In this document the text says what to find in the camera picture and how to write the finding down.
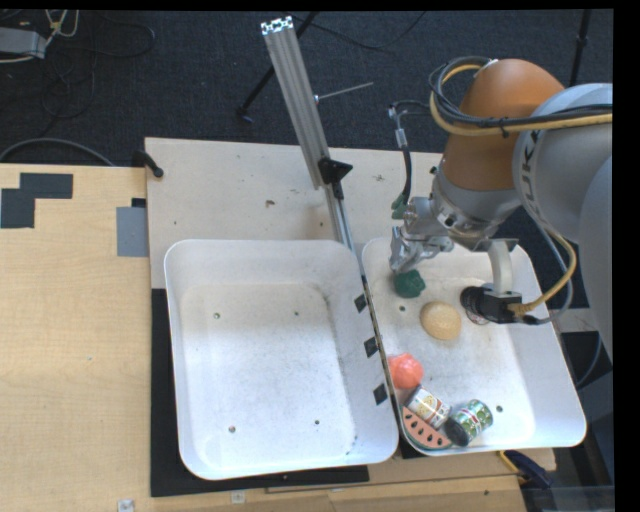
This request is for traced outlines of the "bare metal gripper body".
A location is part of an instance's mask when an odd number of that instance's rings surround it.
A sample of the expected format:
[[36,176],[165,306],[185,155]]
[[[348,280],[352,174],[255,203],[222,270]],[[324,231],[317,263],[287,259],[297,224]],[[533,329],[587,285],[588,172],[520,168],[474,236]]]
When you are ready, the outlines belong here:
[[447,229],[433,212],[435,202],[427,197],[399,198],[396,219],[396,251],[398,253],[450,252],[454,243]]

